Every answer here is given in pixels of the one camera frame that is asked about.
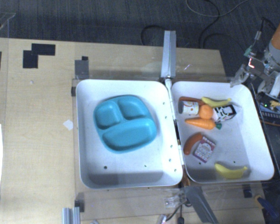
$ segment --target carrot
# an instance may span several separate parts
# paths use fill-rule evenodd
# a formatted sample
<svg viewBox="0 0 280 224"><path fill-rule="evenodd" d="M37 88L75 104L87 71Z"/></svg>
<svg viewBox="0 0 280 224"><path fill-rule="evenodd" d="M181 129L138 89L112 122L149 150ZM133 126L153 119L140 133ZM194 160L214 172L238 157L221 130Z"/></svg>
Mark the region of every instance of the carrot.
<svg viewBox="0 0 280 224"><path fill-rule="evenodd" d="M204 105L205 103L200 100L200 99L196 99L196 98L191 98L191 97L185 97L185 96L182 96L178 99L178 102L179 101L192 101L192 102L197 102L199 106L201 105Z"/></svg>
<svg viewBox="0 0 280 224"><path fill-rule="evenodd" d="M189 137L186 141L185 145L183 146L183 153L185 155L189 155L191 153L191 149L194 144L198 141L202 140L203 136L201 133L194 134L193 136Z"/></svg>
<svg viewBox="0 0 280 224"><path fill-rule="evenodd" d="M202 105L199 107L198 114L202 119L210 119L213 116L214 111L209 105Z"/></svg>
<svg viewBox="0 0 280 224"><path fill-rule="evenodd" d="M190 125L194 125L203 129L213 129L216 127L216 124L213 120L211 119L186 119L185 122Z"/></svg>

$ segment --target white can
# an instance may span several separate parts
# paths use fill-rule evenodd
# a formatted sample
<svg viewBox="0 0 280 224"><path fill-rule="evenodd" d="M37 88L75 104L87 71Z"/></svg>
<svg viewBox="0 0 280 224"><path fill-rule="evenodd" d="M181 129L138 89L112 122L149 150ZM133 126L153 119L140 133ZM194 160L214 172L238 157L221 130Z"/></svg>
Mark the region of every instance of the white can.
<svg viewBox="0 0 280 224"><path fill-rule="evenodd" d="M199 111L199 104L193 101L183 101L178 103L178 112L180 114L197 115Z"/></svg>

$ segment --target wooden table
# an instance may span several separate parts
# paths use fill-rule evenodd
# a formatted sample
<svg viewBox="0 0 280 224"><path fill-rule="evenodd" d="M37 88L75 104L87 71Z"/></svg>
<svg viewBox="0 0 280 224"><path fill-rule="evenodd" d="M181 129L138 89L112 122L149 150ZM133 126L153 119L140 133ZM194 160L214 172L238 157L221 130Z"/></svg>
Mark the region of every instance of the wooden table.
<svg viewBox="0 0 280 224"><path fill-rule="evenodd" d="M56 54L39 56L38 69L24 69L23 50L31 50L32 43L55 44ZM59 224L62 209L72 208L76 197L74 132L63 125L73 120L75 60L89 58L92 78L127 79L132 74L132 78L154 79L161 69L162 48L0 38L0 51L0 119L4 133L0 224ZM181 78L216 79L225 75L217 50L178 48L176 56ZM239 190L205 188L220 223L264 223L262 211L253 199L239 195ZM252 192L261 194L262 189L253 186ZM155 224L160 214L159 207L150 206L157 211L133 217L142 213L139 207L146 205L137 203L131 207L130 217L122 216L120 199L109 201L118 203L118 210L114 207L112 214L93 216L99 218L100 224ZM184 208L183 213L185 223L200 223L192 207ZM81 223L90 223L86 214L81 217L85 219Z"/></svg>

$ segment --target blue plate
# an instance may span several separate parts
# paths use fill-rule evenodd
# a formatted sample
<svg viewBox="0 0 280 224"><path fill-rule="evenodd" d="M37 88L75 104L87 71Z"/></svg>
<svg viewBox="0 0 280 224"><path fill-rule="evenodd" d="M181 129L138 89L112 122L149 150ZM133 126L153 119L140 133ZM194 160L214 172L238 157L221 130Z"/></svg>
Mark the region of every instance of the blue plate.
<svg viewBox="0 0 280 224"><path fill-rule="evenodd" d="M143 147L157 135L149 110L136 96L126 95L106 100L95 108L93 116L103 144L116 153Z"/></svg>

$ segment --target yellow banana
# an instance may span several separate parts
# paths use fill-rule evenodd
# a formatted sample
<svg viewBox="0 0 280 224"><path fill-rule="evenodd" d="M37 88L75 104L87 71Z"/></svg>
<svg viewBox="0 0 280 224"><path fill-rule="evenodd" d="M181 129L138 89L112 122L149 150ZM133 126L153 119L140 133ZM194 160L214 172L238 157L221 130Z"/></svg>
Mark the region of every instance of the yellow banana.
<svg viewBox="0 0 280 224"><path fill-rule="evenodd" d="M244 171L247 170L248 168L246 166L244 166L241 169L234 169L234 170L232 170L232 169L224 167L221 164L215 163L215 169L224 178L227 178L227 179L238 179L238 178L241 178L243 176Z"/></svg>
<svg viewBox="0 0 280 224"><path fill-rule="evenodd" d="M231 102L230 98L228 98L226 100L215 101L215 100L212 100L207 97L202 97L201 100L212 108L225 106L225 105L228 105L229 102Z"/></svg>

